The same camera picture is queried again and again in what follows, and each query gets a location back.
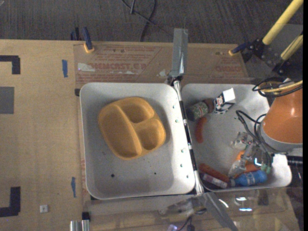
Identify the orange carrot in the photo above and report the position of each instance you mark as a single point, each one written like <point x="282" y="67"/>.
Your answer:
<point x="251" y="168"/>

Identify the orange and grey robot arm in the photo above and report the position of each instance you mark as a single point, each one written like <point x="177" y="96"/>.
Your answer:
<point x="284" y="121"/>

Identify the black cylinder on white bracket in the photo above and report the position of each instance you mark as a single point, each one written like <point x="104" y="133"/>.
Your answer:
<point x="294" y="160"/>

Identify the green can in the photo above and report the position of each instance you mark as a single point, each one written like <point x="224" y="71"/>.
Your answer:
<point x="198" y="110"/>

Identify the white carton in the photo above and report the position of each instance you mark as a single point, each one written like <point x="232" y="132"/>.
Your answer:
<point x="225" y="100"/>

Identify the white plastic tray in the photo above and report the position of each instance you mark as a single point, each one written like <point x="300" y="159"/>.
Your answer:
<point x="134" y="177"/>
<point x="221" y="138"/>

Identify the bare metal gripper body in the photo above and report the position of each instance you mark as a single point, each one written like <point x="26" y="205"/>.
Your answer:
<point x="258" y="156"/>

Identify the blue bottle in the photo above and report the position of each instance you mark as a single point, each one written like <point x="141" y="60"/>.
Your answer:
<point x="251" y="178"/>

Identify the dark packet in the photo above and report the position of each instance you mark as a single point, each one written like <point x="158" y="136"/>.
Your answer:
<point x="214" y="180"/>

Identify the orange divided plate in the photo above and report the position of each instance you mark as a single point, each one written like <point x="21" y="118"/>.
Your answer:
<point x="131" y="127"/>

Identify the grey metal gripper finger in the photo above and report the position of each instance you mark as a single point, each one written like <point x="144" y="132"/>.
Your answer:
<point x="240" y="141"/>
<point x="237" y="168"/>

